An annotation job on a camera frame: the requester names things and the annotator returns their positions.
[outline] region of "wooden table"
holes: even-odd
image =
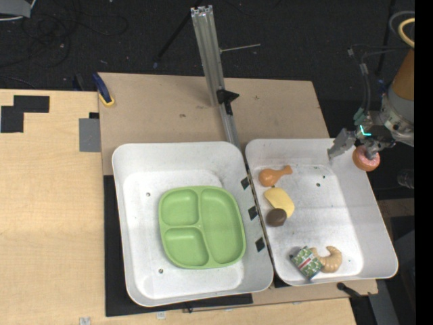
[[[201,125],[204,135],[200,137],[208,136],[212,140],[214,135],[206,135],[206,131],[209,127],[217,126],[215,120],[218,121],[219,116],[212,113],[214,108],[207,106],[204,78],[129,74],[101,76],[116,98],[117,106],[113,108],[99,104],[96,92],[0,90],[0,106],[12,106],[15,95],[49,96],[50,99],[49,113],[24,114],[23,133],[0,133],[0,322],[5,324],[80,324],[81,317],[90,317],[92,325],[156,324],[161,321],[155,313],[105,317],[102,179],[103,175],[110,174],[107,159],[112,148],[121,144],[123,139],[129,142],[192,140],[191,136],[196,132],[181,132],[179,124],[165,125],[165,132],[159,131],[155,135],[150,134],[150,137],[147,134],[152,131],[152,124],[161,125],[162,121],[175,118],[181,123],[187,118],[191,119],[192,125],[189,122],[189,126]],[[154,97],[161,92],[158,89],[161,87],[163,92],[171,86],[183,93],[185,83],[189,85],[187,92],[190,95],[201,92],[204,99],[200,98],[200,102],[196,102],[193,96],[187,97],[182,101],[183,104],[174,107],[173,100],[178,97],[176,90],[173,89],[172,95],[166,98],[166,104],[169,103],[167,106],[161,106],[161,95],[158,100]],[[277,114],[272,124],[277,128],[276,135],[285,131],[286,138],[327,137],[310,82],[264,83],[254,80],[251,85],[250,80],[226,79],[226,86],[228,90],[245,94],[244,100],[238,99],[238,102],[233,103],[235,122],[243,146],[254,136],[266,136],[265,129],[260,129],[260,125],[255,135],[251,122],[260,124],[267,119],[269,111],[262,110],[256,103],[259,100],[266,102],[269,99],[266,98],[267,93],[274,93],[276,108],[281,107],[280,99],[284,95],[290,98],[302,96],[291,101],[292,106],[287,112]],[[260,92],[267,88],[268,92],[258,96],[254,88]],[[138,95],[136,91],[141,96],[129,102],[127,108],[123,95],[132,100]],[[256,110],[254,114],[244,112],[247,107]],[[112,121],[116,118],[114,112],[122,109],[129,112],[129,123],[119,113],[116,125]],[[80,152],[78,120],[88,118],[90,112],[98,111],[101,114],[101,152]],[[211,112],[213,119],[209,119],[209,115],[205,119],[206,115],[201,115],[203,111]],[[134,121],[134,114],[141,114],[142,119],[146,119],[143,113],[150,112],[161,119],[155,121],[152,116],[147,116],[147,125]],[[308,124],[302,122],[306,116],[309,118]],[[292,125],[281,126],[287,117],[293,117]],[[213,133],[219,139],[225,139],[220,131]],[[141,139],[143,135],[147,136],[144,141]],[[363,295],[377,292],[375,280],[350,281],[346,285]],[[335,285],[271,287],[254,294],[253,300],[253,305],[232,307],[231,310],[203,309],[193,313],[167,311],[165,322],[356,324],[347,295],[336,290]]]

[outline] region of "metal bracket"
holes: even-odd
[[[217,93],[217,98],[218,98],[218,103],[219,104],[224,104],[225,107],[225,112],[227,114],[230,114],[231,116],[233,116],[233,111],[231,110],[231,102],[239,97],[239,94],[237,93],[233,93],[232,91],[228,91],[225,89],[220,89],[218,91],[216,91]]]
[[[76,73],[74,78],[72,78],[72,86],[75,91],[85,91],[84,79],[81,73]]]
[[[349,150],[356,142],[354,131],[347,131],[343,128],[334,140],[334,144],[327,150],[328,158],[331,160]]]
[[[194,31],[196,32],[204,76],[206,77],[206,82],[208,84],[210,104],[211,106],[220,105],[219,111],[223,120],[227,141],[240,149],[239,138],[237,136],[230,102],[226,104],[227,100],[223,100],[223,103],[220,103],[217,97],[218,91],[224,91],[225,86],[212,6],[209,5],[207,7],[201,6],[191,8],[191,19]]]

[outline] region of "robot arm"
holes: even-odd
[[[345,153],[359,140],[361,145],[354,151],[353,160],[360,169],[372,171],[379,165],[379,152],[384,148],[391,148],[397,142],[414,147],[414,47],[415,44],[382,95],[380,111],[360,109],[354,115],[356,130],[343,128],[328,149],[330,160]]]

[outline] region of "green plate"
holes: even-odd
[[[223,267],[245,253],[244,225],[236,199],[214,186],[175,188],[158,207],[162,244],[177,266]]]

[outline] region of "black cable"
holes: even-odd
[[[395,3],[396,3],[396,0],[390,0],[390,5],[388,7],[388,20],[390,19],[391,14],[394,11]],[[386,28],[385,29],[385,34],[384,34],[384,41],[382,42],[382,44],[385,45],[385,46],[388,44],[389,34],[390,34],[390,29]],[[380,59],[379,59],[378,68],[375,71],[376,74],[379,74],[379,73],[382,72],[383,63],[384,63],[384,57],[382,55],[382,57],[380,57]]]
[[[94,33],[104,36],[121,35],[128,30],[128,20],[116,14],[89,14],[84,12],[80,0],[53,0],[60,8],[57,15],[66,17],[53,16],[43,13],[33,13],[32,18],[23,18],[21,29],[32,41],[26,48],[26,55],[21,58],[4,62],[0,68],[13,66],[21,62],[33,60],[38,66],[49,68],[60,65],[68,58],[71,51],[71,36],[77,30],[78,26],[88,28]],[[121,26],[114,32],[98,30],[83,22],[83,16],[91,18],[109,18],[121,21]],[[58,54],[57,59],[52,60],[53,51]],[[41,58],[46,56],[50,59],[43,64]]]
[[[393,14],[393,15],[388,19],[388,28],[389,28],[389,30],[391,30],[392,33],[394,34],[394,36],[395,36],[397,39],[399,39],[400,41],[403,41],[403,40],[401,39],[400,35],[396,32],[396,30],[395,30],[395,28],[394,28],[394,26],[393,26],[392,23],[394,22],[395,18],[397,18],[397,17],[401,17],[401,16],[404,16],[404,15],[407,15],[407,14],[415,15],[415,11],[400,11],[400,12],[397,12],[397,13]]]
[[[364,52],[363,55],[361,56],[361,59],[357,60],[357,57],[353,51],[354,47],[365,47],[369,49],[382,49],[382,50],[374,51],[374,52]],[[368,58],[370,56],[376,56],[379,54],[390,53],[398,49],[409,49],[409,47],[372,46],[364,43],[356,43],[349,47],[348,49],[349,56],[355,60],[357,67],[361,69],[361,75],[363,77],[363,88],[364,88],[363,101],[360,106],[360,108],[363,109],[363,114],[367,115],[371,106],[371,85],[369,80],[369,71],[365,63],[365,58]]]
[[[202,1],[203,1],[203,0],[197,0],[197,1],[194,3],[193,6],[194,6],[195,8],[197,8],[197,6],[198,6],[199,4],[202,3]],[[230,1],[228,1],[228,0],[222,0],[222,1],[224,1],[225,3],[228,3],[230,6],[234,7],[237,11],[239,11],[239,12],[241,12],[241,13],[243,13],[243,14],[246,14],[246,15],[248,15],[248,16],[260,16],[260,14],[257,14],[257,15],[248,14],[248,13],[246,13],[244,10],[238,8],[234,3],[232,3],[232,2],[230,2]],[[275,4],[271,9],[276,8],[276,7],[279,5],[279,3],[281,3],[281,1],[282,1],[282,0],[278,0],[277,3],[276,3],[276,4]],[[182,31],[182,29],[185,27],[185,25],[187,24],[187,22],[188,22],[189,20],[190,20],[190,13],[188,12],[187,15],[186,15],[186,17],[184,17],[184,19],[182,20],[182,22],[180,23],[180,25],[179,25],[179,26],[177,27],[177,29],[175,30],[175,32],[171,35],[171,37],[170,37],[170,38],[168,39],[168,41],[165,43],[164,47],[162,47],[162,49],[160,50],[160,52],[159,52],[156,56],[153,57],[153,60],[154,60],[154,68],[158,67],[158,63],[159,63],[159,61],[161,60],[161,57],[164,55],[164,53],[167,51],[167,49],[170,47],[170,45],[173,43],[173,41],[175,40],[175,38],[177,37],[177,35]]]
[[[240,9],[236,4],[230,2],[229,0],[221,0],[224,1],[225,3],[227,3],[228,5],[230,5],[231,7],[235,8],[237,11],[246,14],[247,16],[250,17],[260,17],[260,16],[264,16],[266,14],[269,14],[271,12],[272,9],[275,9],[283,0],[278,0],[272,7],[270,7],[269,9],[267,9],[266,12],[263,13],[259,13],[259,14],[250,14],[246,11],[244,11],[243,9]]]
[[[31,83],[29,83],[27,81],[24,81],[22,79],[17,79],[15,77],[9,77],[9,76],[3,76],[2,74],[0,74],[0,78],[2,78],[2,79],[10,79],[12,81],[17,81],[17,82],[20,82],[20,83],[24,83],[25,85],[28,85],[29,87],[31,87],[33,89],[36,89],[36,87],[33,84],[31,84]]]

